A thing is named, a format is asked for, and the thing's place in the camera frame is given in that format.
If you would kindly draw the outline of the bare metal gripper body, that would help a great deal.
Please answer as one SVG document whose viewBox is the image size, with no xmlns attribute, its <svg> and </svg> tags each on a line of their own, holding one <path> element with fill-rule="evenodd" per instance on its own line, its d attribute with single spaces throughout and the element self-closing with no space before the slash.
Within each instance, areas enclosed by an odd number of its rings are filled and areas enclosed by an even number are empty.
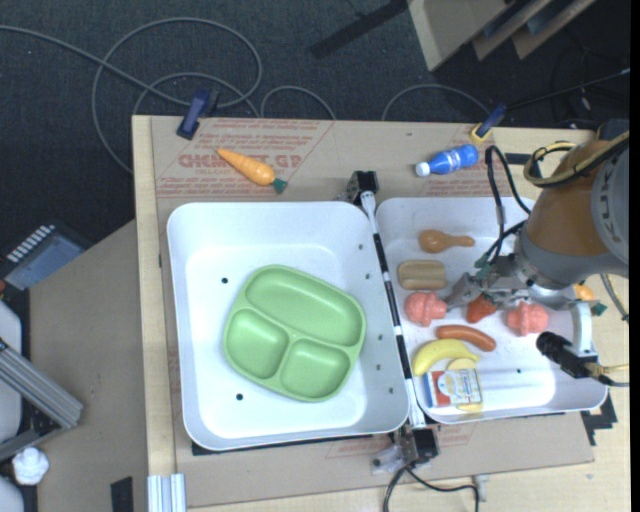
<svg viewBox="0 0 640 512">
<path fill-rule="evenodd" d="M 573 288 L 538 270 L 525 256 L 511 253 L 485 264 L 472 282 L 494 302 L 507 306 L 519 300 L 539 303 L 551 309 L 566 309 L 573 301 Z"/>
</svg>

